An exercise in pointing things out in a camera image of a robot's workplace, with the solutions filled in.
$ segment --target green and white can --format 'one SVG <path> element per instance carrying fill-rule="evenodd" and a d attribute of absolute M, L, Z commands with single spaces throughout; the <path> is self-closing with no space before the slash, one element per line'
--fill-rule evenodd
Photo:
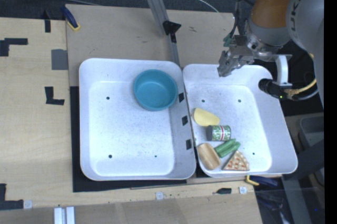
<path fill-rule="evenodd" d="M 231 128 L 229 125 L 209 125 L 206 137 L 208 141 L 228 141 L 231 138 Z"/>

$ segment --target black hole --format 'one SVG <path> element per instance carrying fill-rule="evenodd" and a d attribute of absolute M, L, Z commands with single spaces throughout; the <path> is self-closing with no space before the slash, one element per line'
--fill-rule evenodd
<path fill-rule="evenodd" d="M 183 122 L 183 125 L 186 125 L 186 124 L 189 122 L 189 120 L 188 120 L 188 118 L 187 118 L 187 115 L 184 116 L 184 117 L 182 117 L 182 118 L 181 118 L 181 121 Z"/>
<path fill-rule="evenodd" d="M 179 102 L 182 102 L 185 99 L 184 93 L 179 94 Z"/>
<path fill-rule="evenodd" d="M 186 140 L 186 150 L 191 149 L 191 148 L 192 148 L 192 141 L 191 141 L 191 139 Z"/>

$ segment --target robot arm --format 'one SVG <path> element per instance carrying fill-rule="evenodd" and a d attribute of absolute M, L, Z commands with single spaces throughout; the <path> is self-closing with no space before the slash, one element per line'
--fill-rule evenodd
<path fill-rule="evenodd" d="M 255 59 L 275 62 L 280 76 L 272 84 L 280 90 L 275 95 L 285 92 L 284 89 L 291 87 L 291 84 L 285 82 L 288 80 L 288 65 L 277 52 L 292 39 L 313 55 L 324 106 L 323 30 L 324 0 L 256 0 L 245 24 L 244 34 L 231 36 L 230 41 L 225 43 L 229 49 L 222 53 L 219 60 L 219 76 L 228 76 L 235 69 L 252 64 Z"/>

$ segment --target toy pizza slice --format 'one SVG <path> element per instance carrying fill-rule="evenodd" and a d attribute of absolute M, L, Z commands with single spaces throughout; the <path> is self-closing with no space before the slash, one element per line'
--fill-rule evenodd
<path fill-rule="evenodd" d="M 249 171 L 249 163 L 245 156 L 236 151 L 229 159 L 226 165 L 222 168 L 223 171 Z"/>

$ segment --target blue bowl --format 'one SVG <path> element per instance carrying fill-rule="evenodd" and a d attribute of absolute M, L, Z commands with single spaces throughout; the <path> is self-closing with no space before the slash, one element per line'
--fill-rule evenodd
<path fill-rule="evenodd" d="M 161 111 L 175 102 L 178 89 L 172 77 L 165 72 L 147 70 L 136 77 L 133 93 L 143 108 L 149 111 Z"/>

